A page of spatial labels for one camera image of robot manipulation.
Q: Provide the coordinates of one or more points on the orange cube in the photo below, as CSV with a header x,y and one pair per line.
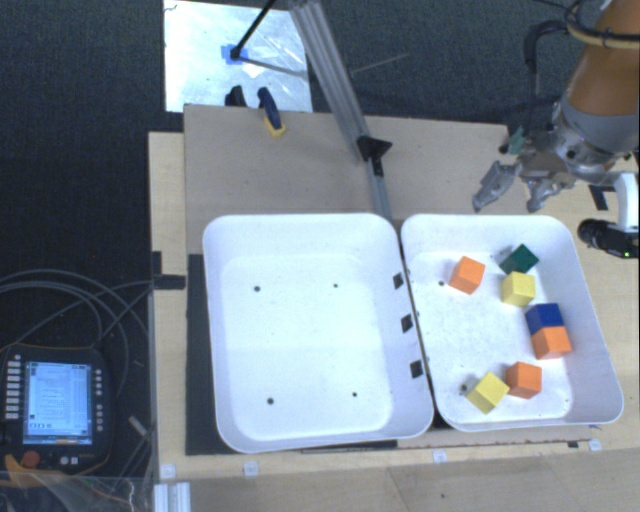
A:
x,y
551,343
523,380
467,275

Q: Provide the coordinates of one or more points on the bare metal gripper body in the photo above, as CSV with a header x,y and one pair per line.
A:
x,y
552,162

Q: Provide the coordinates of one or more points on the brown cardboard board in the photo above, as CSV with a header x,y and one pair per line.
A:
x,y
280,170

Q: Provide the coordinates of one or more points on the black cylinder on white bracket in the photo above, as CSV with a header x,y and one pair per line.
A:
x,y
627,200

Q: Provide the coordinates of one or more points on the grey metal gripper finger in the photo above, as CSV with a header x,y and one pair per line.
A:
x,y
542,195
495,185

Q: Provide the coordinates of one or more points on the yellow cube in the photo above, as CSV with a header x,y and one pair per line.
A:
x,y
518,289
488,393

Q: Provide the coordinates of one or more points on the white plastic tray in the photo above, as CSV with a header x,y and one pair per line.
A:
x,y
300,330
475,335

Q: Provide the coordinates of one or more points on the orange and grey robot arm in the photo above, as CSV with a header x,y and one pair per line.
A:
x,y
602,75

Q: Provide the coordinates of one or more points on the blue cube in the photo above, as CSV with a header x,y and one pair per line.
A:
x,y
544,317

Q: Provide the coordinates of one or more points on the green cube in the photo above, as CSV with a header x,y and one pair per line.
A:
x,y
520,258

